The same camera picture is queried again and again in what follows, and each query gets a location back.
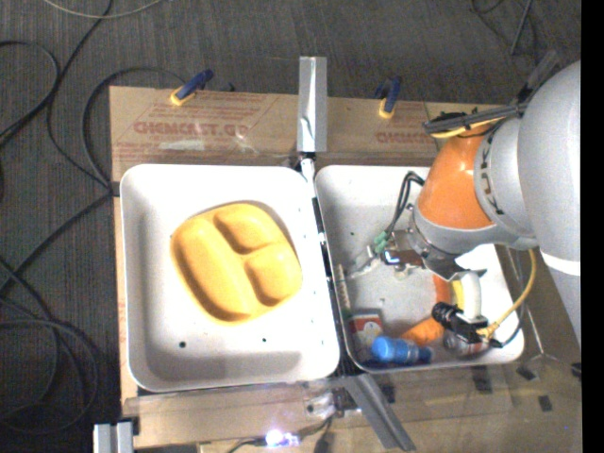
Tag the white plastic tray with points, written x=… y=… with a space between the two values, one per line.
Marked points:
x=156 y=253
x=358 y=206

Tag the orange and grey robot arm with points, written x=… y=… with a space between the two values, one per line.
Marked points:
x=542 y=158

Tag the black cylinder on white bracket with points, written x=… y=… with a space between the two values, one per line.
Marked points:
x=472 y=295

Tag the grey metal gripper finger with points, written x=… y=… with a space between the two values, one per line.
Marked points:
x=402 y=272
x=365 y=263

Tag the yellow divided plate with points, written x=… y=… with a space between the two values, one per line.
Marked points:
x=236 y=262

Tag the striped narrow packet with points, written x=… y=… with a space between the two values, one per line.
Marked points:
x=343 y=288

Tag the blue plastic bottle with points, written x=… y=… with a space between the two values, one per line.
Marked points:
x=396 y=349

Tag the orange carrot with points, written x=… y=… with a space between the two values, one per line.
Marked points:
x=422 y=332

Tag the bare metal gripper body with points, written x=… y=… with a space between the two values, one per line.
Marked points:
x=431 y=257

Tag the red and white carton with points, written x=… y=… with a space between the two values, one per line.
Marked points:
x=365 y=330

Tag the brown cardboard board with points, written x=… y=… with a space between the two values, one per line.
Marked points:
x=212 y=125

